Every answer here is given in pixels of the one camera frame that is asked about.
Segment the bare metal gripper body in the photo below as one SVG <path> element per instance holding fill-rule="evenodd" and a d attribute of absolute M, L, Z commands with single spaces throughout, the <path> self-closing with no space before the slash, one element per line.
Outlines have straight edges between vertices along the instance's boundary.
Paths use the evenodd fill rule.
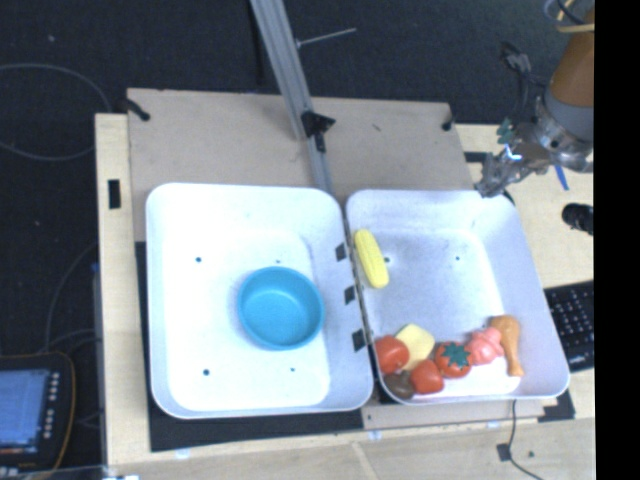
<path fill-rule="evenodd" d="M 514 125 L 506 119 L 498 128 L 498 143 L 502 151 L 495 157 L 501 164 L 515 163 L 520 178 L 544 174 L 550 167 L 591 174 L 593 146 L 570 133 L 554 118 L 538 117 Z"/>

